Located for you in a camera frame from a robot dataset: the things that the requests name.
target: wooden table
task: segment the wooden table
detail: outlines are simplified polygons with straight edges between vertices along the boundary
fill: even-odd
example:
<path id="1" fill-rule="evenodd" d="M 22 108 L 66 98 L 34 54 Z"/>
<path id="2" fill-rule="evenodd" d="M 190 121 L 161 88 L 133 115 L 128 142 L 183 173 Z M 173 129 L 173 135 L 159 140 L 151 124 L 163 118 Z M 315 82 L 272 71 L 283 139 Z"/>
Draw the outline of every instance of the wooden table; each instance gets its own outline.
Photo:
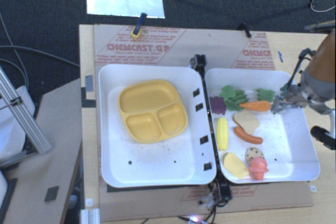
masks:
<path id="1" fill-rule="evenodd" d="M 297 63 L 301 50 L 309 47 L 315 50 L 319 47 L 325 35 L 322 34 L 296 34 L 296 33 L 266 33 L 269 48 L 276 70 L 282 70 L 292 74 Z M 97 120 L 96 111 L 90 105 L 90 100 L 96 98 L 95 89 L 85 92 L 85 81 L 95 75 L 94 64 L 94 36 L 93 26 L 80 26 L 80 61 L 81 61 L 81 87 L 84 89 L 84 100 L 86 105 L 82 108 L 83 120 L 83 160 L 85 177 L 85 199 L 86 209 L 99 208 L 98 191 L 98 150 L 97 150 Z M 281 52 L 283 62 L 279 59 L 278 52 Z M 334 108 L 335 102 L 329 101 L 328 106 Z M 330 128 L 329 117 L 320 116 L 313 110 L 305 109 L 306 119 L 309 128 L 315 125 L 325 129 Z M 249 212 L 231 212 L 217 214 L 215 223 L 333 223 L 336 218 L 334 203 L 336 200 L 336 174 L 335 174 L 335 151 L 331 151 L 320 142 L 313 139 L 317 156 L 320 162 L 321 172 L 319 177 L 310 182 L 309 185 L 316 188 L 312 192 L 313 207 L 288 208 L 277 210 L 260 210 Z M 140 224 L 141 220 L 114 221 L 111 223 Z M 152 218 L 148 223 L 183 223 L 176 217 Z"/>
<path id="2" fill-rule="evenodd" d="M 64 223 L 81 158 L 80 102 L 79 79 L 43 96 L 36 122 L 53 147 L 4 173 L 17 180 L 4 224 Z M 45 201 L 49 189 L 57 191 Z"/>

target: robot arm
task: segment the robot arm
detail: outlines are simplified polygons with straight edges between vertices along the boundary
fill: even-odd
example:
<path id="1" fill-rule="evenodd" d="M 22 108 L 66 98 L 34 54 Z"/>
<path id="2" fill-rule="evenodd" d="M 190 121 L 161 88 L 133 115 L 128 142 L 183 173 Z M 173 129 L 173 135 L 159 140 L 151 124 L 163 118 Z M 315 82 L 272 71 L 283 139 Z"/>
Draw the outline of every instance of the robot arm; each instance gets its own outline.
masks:
<path id="1" fill-rule="evenodd" d="M 298 85 L 292 85 L 294 75 L 301 62 L 312 57 L 307 68 L 301 73 Z M 335 99 L 335 29 L 324 39 L 317 51 L 305 49 L 299 56 L 298 64 L 290 80 L 281 88 L 271 108 L 272 113 L 279 113 L 287 108 L 303 108 L 307 105 L 322 115 L 329 115 L 331 130 L 313 127 L 311 134 L 325 146 L 335 149 L 335 109 L 325 102 Z"/>

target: toy bread slice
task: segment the toy bread slice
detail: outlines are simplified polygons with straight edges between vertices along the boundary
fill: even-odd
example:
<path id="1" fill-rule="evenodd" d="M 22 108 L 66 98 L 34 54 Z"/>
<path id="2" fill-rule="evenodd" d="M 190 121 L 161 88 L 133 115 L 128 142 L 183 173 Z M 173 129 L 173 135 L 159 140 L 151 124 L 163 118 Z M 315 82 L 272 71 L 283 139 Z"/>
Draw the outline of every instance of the toy bread slice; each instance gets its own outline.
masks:
<path id="1" fill-rule="evenodd" d="M 225 154 L 223 165 L 235 177 L 244 178 L 249 174 L 247 166 L 233 153 Z"/>
<path id="2" fill-rule="evenodd" d="M 233 120 L 248 134 L 253 134 L 260 126 L 259 120 L 248 109 L 243 109 L 234 114 Z"/>

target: yellow plate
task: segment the yellow plate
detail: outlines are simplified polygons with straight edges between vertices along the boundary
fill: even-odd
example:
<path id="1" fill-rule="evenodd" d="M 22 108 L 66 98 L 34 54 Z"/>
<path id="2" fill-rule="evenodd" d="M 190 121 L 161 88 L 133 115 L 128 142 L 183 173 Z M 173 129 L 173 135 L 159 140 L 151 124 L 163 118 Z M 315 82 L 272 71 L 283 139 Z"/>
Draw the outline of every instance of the yellow plate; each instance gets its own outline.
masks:
<path id="1" fill-rule="evenodd" d="M 118 108 L 133 139 L 155 143 L 181 134 L 188 124 L 179 93 L 165 80 L 151 80 L 123 89 Z"/>

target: aluminum rail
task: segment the aluminum rail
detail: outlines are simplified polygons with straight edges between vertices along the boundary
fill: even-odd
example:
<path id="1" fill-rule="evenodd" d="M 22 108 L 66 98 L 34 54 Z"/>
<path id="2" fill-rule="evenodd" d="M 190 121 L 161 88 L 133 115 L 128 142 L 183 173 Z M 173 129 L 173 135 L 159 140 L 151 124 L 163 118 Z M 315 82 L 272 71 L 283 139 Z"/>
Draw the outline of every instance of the aluminum rail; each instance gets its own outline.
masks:
<path id="1" fill-rule="evenodd" d="M 29 113 L 26 105 L 18 96 L 14 86 L 0 66 L 0 95 L 13 113 L 16 120 L 25 131 L 30 142 L 38 153 L 46 153 L 52 148 L 50 142 L 43 136 L 42 131 Z"/>

